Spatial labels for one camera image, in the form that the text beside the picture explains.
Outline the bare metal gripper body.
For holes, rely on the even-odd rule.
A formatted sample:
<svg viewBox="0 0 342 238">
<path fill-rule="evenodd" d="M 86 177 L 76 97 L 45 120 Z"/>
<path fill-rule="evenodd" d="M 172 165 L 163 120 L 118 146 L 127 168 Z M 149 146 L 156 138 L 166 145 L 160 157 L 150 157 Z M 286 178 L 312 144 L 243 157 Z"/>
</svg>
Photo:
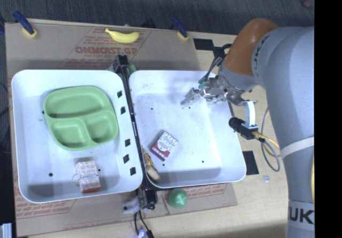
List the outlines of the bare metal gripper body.
<svg viewBox="0 0 342 238">
<path fill-rule="evenodd" d="M 243 102 L 243 91 L 235 88 L 223 76 L 206 77 L 199 81 L 200 95 L 209 102 L 227 101 L 234 105 Z"/>
</svg>

